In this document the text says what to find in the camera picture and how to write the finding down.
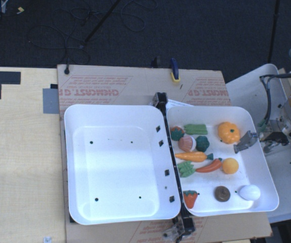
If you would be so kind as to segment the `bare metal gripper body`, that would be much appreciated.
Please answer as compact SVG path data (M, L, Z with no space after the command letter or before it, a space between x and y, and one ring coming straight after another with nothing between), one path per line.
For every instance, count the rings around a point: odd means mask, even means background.
M286 146L291 143L291 104L285 102L276 113L276 116L260 124L260 141L266 146Z

